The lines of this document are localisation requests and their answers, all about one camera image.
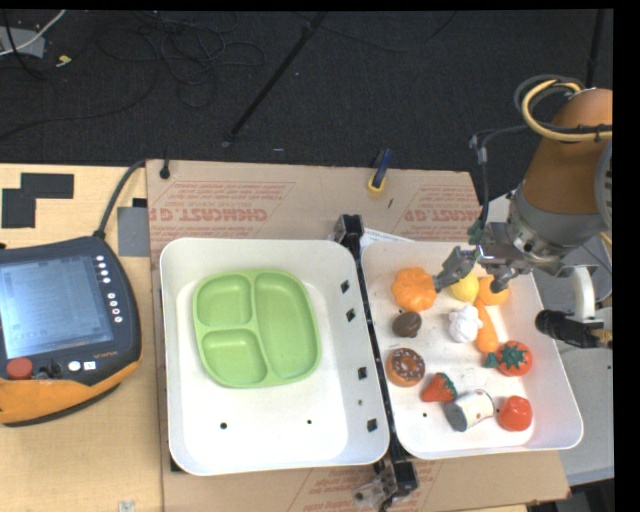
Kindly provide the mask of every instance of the red button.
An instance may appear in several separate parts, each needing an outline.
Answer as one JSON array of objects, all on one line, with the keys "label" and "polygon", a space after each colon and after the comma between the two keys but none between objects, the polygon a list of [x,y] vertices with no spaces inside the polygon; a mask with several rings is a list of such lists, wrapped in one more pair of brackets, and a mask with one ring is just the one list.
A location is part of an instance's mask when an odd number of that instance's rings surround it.
[{"label": "red button", "polygon": [[7,363],[7,375],[11,380],[26,380],[31,378],[33,363],[27,357],[18,357]]}]

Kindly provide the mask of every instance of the white tray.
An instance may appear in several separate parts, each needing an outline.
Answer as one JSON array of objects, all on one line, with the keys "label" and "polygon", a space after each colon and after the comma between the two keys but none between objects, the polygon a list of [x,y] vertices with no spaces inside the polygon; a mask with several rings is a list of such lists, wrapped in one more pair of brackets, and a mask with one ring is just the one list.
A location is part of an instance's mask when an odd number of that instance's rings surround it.
[{"label": "white tray", "polygon": [[[202,365],[192,315],[196,285],[212,274],[251,268],[290,272],[311,297],[322,357],[301,381],[227,388]],[[323,240],[182,238],[163,250],[160,276],[169,447],[182,469],[215,475],[369,464],[386,453],[389,428],[347,249]]]},{"label": "white tray", "polygon": [[[391,324],[400,311],[391,293],[397,272],[406,267],[422,267],[435,275],[455,245],[461,244],[374,242],[363,251],[371,316],[383,362],[394,349],[409,347],[426,363],[425,378],[416,386],[388,384],[398,440],[421,459],[572,448],[582,438],[582,418],[555,341],[535,327],[535,317],[543,306],[530,274],[510,282],[506,303],[487,307],[501,342],[515,339],[531,349],[534,364],[522,377],[508,377],[497,369],[482,367],[482,354],[473,343],[453,341],[448,333],[448,315],[464,303],[446,289],[438,294],[432,308],[421,313],[423,323],[415,338],[393,334]],[[479,265],[474,272],[486,274]],[[454,431],[444,416],[442,403],[420,400],[421,391],[436,372],[449,375],[460,394],[484,389],[496,407],[509,395],[528,398],[533,425],[523,432],[509,432],[498,425],[494,416],[466,432]]]}]

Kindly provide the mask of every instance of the white can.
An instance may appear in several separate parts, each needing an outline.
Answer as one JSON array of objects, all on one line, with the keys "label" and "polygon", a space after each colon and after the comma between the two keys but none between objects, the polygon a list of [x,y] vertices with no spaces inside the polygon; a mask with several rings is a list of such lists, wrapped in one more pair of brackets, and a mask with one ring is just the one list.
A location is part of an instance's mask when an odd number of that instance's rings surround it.
[{"label": "white can", "polygon": [[485,418],[495,414],[496,408],[489,394],[476,389],[458,396],[453,402],[447,402],[444,413],[453,430],[464,432]]}]

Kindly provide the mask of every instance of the green divided plate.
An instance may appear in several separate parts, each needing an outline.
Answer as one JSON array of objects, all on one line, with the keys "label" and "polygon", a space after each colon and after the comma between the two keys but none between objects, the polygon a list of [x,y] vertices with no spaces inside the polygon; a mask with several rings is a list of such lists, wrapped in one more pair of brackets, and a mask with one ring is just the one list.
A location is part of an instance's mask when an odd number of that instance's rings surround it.
[{"label": "green divided plate", "polygon": [[320,337],[304,284],[282,270],[203,279],[193,294],[200,358],[224,386],[255,388],[304,379],[320,362]]}]

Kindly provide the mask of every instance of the toy donut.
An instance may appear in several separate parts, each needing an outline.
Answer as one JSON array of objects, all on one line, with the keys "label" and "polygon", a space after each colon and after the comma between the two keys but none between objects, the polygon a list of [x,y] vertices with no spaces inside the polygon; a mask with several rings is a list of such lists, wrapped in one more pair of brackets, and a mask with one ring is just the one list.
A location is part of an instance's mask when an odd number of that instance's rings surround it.
[{"label": "toy donut", "polygon": [[424,377],[424,359],[415,350],[399,348],[389,355],[385,369],[396,386],[415,386]]}]

